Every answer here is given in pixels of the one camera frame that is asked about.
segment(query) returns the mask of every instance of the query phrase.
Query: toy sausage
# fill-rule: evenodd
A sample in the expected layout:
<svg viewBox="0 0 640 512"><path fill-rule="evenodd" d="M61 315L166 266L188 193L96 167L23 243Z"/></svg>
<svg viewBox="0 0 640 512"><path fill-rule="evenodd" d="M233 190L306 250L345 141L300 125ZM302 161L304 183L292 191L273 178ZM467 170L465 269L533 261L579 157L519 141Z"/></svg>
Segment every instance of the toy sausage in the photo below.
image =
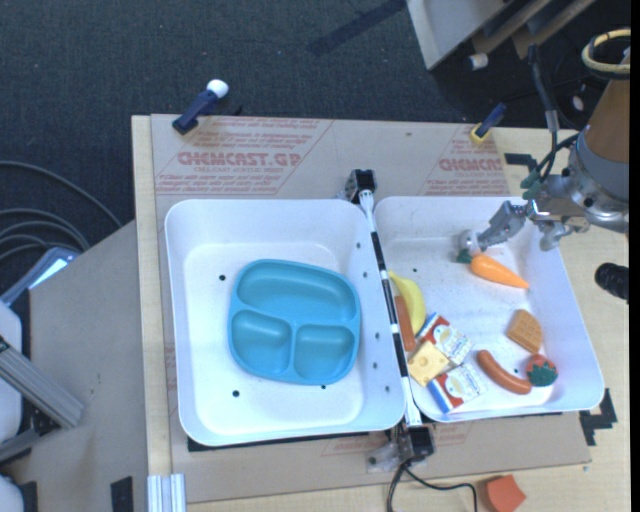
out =
<svg viewBox="0 0 640 512"><path fill-rule="evenodd" d="M491 380L504 389L519 395L526 395L531 391L531 382L526 379L520 379L506 371L488 350L478 351L477 359L480 368L484 370Z"/></svg>

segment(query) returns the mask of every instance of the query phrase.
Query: yellow banana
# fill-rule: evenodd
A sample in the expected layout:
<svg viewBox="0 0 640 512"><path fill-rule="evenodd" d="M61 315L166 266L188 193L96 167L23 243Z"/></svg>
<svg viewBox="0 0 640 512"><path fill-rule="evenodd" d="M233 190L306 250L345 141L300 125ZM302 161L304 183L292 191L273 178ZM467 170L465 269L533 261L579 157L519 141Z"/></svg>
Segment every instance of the yellow banana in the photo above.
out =
<svg viewBox="0 0 640 512"><path fill-rule="evenodd" d="M427 316L427 306L424 302L420 287L415 281L407 279L406 277L400 277L392 270L389 270L388 274L393 284L396 285L400 295L402 295L404 301L407 303L411 328L414 334L418 334Z"/></svg>

